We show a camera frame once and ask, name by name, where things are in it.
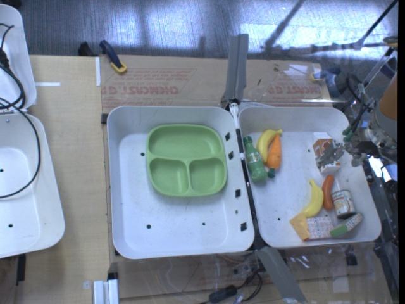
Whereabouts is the green divided plate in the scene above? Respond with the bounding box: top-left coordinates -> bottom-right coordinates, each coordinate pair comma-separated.
146,123 -> 228,198

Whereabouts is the orange carrot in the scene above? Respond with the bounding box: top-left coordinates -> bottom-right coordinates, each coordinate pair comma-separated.
266,134 -> 283,179

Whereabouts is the green and white box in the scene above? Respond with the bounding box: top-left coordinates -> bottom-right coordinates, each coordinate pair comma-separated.
329,213 -> 365,239

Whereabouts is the orange sausage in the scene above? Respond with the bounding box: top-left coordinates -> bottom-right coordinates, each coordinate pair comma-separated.
321,174 -> 335,212

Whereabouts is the white and orange packet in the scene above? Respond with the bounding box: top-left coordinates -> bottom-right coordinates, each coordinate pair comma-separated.
305,215 -> 335,241

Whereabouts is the orange and white carton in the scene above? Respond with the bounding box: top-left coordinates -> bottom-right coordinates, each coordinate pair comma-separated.
312,132 -> 343,175

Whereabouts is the white plastic tray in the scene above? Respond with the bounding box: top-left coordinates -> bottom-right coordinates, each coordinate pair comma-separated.
106,105 -> 256,260
237,106 -> 382,250

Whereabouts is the small white and orange can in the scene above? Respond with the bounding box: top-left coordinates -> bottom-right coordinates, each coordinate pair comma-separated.
330,189 -> 358,219

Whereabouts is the black block with thin wires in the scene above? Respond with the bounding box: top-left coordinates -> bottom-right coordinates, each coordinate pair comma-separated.
221,97 -> 241,110

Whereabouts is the green plastic bottle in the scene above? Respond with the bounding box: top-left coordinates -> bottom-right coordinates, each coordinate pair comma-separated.
242,136 -> 269,184

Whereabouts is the brown cardboard board red print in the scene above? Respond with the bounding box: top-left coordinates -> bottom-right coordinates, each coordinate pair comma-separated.
99,54 -> 390,299

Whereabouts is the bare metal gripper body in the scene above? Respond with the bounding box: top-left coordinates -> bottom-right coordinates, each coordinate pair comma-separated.
344,127 -> 398,168

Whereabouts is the thin black and white rod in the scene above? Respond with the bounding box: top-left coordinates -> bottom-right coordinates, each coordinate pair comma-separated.
230,103 -> 264,250

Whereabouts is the yellow banana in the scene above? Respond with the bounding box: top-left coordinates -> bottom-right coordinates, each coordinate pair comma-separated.
256,129 -> 284,164
300,179 -> 325,219

